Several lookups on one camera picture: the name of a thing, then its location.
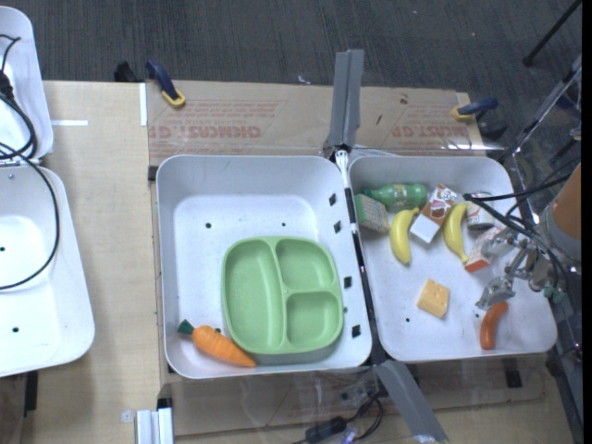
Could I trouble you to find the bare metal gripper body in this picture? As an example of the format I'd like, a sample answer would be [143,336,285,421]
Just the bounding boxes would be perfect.
[513,240,556,294]

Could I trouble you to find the orange and white carton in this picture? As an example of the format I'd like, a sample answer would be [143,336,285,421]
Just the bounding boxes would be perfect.
[463,226,504,275]

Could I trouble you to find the orange toy sausage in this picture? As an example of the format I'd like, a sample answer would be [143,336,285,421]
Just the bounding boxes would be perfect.
[479,300,510,352]

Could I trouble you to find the small silver can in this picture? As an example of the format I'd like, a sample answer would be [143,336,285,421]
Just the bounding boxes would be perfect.
[464,191,497,231]

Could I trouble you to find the yellow banana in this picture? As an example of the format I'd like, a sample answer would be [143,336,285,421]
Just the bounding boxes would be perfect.
[442,202,470,266]
[388,206,421,266]

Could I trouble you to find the yellow cheese wedge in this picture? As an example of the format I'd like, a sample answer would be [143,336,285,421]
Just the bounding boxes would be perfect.
[416,277,451,320]

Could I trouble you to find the white and brown carton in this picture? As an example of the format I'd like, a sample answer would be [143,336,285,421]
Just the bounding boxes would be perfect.
[409,183,459,245]

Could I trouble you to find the white plastic tray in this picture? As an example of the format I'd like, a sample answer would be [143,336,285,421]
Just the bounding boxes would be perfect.
[0,164,97,379]
[0,6,56,166]
[155,154,374,381]
[347,154,560,364]

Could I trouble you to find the green plastic bottle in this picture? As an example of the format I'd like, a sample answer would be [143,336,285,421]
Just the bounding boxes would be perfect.
[361,181,429,213]

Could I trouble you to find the green and yellow carton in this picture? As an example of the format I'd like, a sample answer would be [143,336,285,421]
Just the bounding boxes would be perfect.
[353,193,392,235]

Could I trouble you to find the thin black and white rod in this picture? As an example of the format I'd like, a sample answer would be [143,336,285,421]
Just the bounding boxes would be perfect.
[334,149,378,364]

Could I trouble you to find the green divided plate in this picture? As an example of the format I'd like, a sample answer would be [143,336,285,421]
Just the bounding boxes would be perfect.
[221,235,346,357]

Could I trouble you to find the brown cardboard board red print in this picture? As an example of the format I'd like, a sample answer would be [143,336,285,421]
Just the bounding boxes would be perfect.
[145,79,559,438]

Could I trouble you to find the orange toy carrot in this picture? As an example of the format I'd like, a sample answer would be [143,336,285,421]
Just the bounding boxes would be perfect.
[177,318,258,369]

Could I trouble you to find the black block with wires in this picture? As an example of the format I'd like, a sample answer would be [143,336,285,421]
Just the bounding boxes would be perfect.
[304,415,349,444]

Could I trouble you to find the black cable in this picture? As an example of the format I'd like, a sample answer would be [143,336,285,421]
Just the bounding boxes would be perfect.
[0,34,62,292]

